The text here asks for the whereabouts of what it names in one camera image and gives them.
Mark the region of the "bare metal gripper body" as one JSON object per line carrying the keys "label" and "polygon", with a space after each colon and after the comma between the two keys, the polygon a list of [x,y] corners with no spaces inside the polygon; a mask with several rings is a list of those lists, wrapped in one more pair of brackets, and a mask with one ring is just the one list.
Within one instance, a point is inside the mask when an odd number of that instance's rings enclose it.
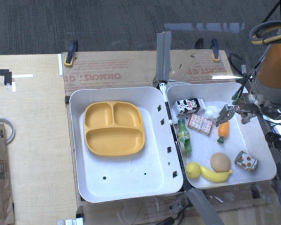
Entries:
{"label": "bare metal gripper body", "polygon": [[281,120],[281,105],[273,103],[262,95],[241,95],[233,100],[234,111],[241,115],[242,123],[247,124],[258,115],[272,120]]}

